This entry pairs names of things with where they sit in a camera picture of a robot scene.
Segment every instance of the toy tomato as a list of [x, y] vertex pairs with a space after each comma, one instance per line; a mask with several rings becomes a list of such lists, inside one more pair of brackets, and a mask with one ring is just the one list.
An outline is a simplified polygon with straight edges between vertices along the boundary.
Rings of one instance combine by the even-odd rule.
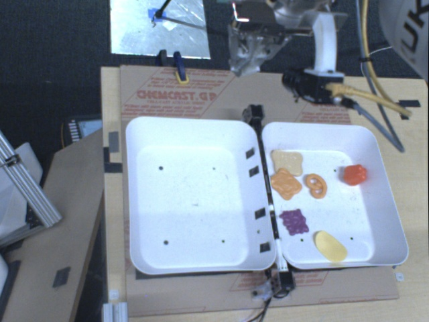
[[360, 164], [354, 166], [347, 166], [344, 169], [344, 181], [351, 185], [355, 186], [364, 182], [367, 179], [367, 170], [362, 167]]

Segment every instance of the wooden table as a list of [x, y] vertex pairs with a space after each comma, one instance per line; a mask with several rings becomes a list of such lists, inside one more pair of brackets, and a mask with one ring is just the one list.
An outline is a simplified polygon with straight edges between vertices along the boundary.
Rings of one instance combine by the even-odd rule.
[[[264, 74], [279, 80], [278, 74]], [[104, 146], [109, 145], [109, 132], [121, 129], [121, 99], [119, 68], [102, 69]], [[368, 90], [363, 78], [346, 78], [346, 83]], [[388, 112], [401, 138], [406, 153], [400, 154], [363, 117], [350, 112], [351, 121], [368, 127], [377, 137], [391, 189], [406, 233], [410, 255], [395, 271], [404, 275], [399, 282], [400, 299], [364, 303], [341, 303], [268, 309], [264, 321], [425, 321], [429, 316], [429, 256], [428, 256], [428, 89], [422, 80], [381, 79], [393, 99], [417, 99], [420, 108], [411, 108], [410, 120], [401, 120]], [[361, 105], [377, 116], [373, 103]], [[111, 162], [121, 162], [121, 149], [110, 154]], [[124, 265], [124, 228], [122, 212], [121, 176], [105, 175], [107, 270], [111, 303], [123, 302], [126, 297]], [[130, 318], [131, 322], [180, 321], [246, 321], [257, 311], [222, 311]]]
[[5, 254], [20, 265], [2, 321], [74, 322], [103, 210], [101, 142], [97, 131], [55, 154], [44, 192], [63, 219]]

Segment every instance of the yellow cable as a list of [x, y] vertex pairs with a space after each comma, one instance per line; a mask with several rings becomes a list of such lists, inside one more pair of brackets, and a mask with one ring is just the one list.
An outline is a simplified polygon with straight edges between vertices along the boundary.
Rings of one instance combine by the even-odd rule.
[[[362, 9], [361, 9], [361, 29], [362, 29], [362, 39], [363, 39], [363, 49], [365, 51], [365, 57], [369, 58], [369, 47], [368, 47], [368, 33], [367, 33], [367, 17], [368, 17], [368, 2], [369, 0], [362, 0]], [[374, 82], [374, 85], [377, 87], [377, 90], [383, 96], [384, 99], [394, 103], [392, 98], [386, 93], [383, 86], [381, 86], [378, 81], [377, 74], [374, 71], [373, 64], [371, 61], [367, 62], [367, 68], [371, 80]]]
[[387, 107], [388, 109], [392, 109], [398, 113], [401, 113], [402, 115], [405, 115], [407, 117], [411, 116], [411, 112], [409, 112], [407, 109], [404, 109], [402, 106], [399, 106], [396, 103], [392, 103], [391, 101], [388, 101], [384, 98], [378, 97], [377, 95], [360, 91], [359, 89], [356, 89], [351, 86], [344, 85], [342, 83], [328, 83], [325, 88], [328, 91], [332, 92], [333, 97], [343, 96], [343, 95], [356, 95], [358, 97], [362, 97], [371, 101], [375, 101], [377, 104], [383, 105]]

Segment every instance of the dark background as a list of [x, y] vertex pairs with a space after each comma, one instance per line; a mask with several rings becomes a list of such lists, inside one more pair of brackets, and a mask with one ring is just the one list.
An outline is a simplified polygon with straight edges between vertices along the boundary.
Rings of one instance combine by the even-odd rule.
[[[212, 59], [185, 60], [185, 64], [227, 70], [231, 8], [216, 0], [203, 1]], [[388, 45], [379, 26], [377, 4], [378, 0], [370, 0], [371, 50]], [[333, 10], [349, 14], [338, 33], [337, 69], [361, 76], [354, 0], [337, 0]], [[109, 12], [109, 0], [0, 0], [0, 130], [15, 147], [29, 142], [42, 164], [61, 148], [65, 119], [101, 112], [100, 67], [155, 63], [153, 57], [110, 53]], [[312, 66], [313, 41], [294, 38], [262, 71]], [[379, 52], [373, 59], [379, 76], [418, 77], [393, 50]], [[100, 319], [101, 240], [99, 232], [77, 321]]]

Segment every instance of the toy pretzel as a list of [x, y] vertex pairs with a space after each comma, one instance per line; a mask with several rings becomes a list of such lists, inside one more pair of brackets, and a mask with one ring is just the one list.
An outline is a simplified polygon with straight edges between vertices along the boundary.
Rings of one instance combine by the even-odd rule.
[[306, 185], [310, 189], [311, 195], [316, 199], [321, 199], [326, 196], [328, 185], [320, 175], [309, 174], [306, 177]]

